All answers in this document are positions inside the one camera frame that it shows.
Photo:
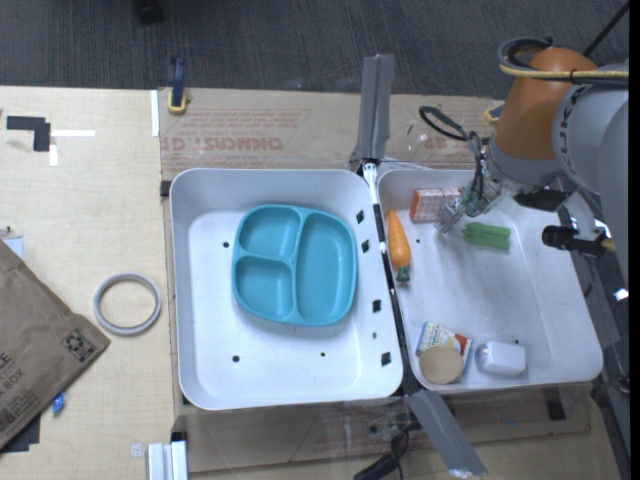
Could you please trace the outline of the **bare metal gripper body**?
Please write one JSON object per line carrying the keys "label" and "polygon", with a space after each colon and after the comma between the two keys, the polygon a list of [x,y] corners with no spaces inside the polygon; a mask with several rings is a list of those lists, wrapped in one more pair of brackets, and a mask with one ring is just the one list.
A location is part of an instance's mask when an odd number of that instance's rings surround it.
{"label": "bare metal gripper body", "polygon": [[490,211],[503,198],[512,197],[516,185],[508,178],[481,169],[461,191],[461,208],[469,217],[478,217]]}

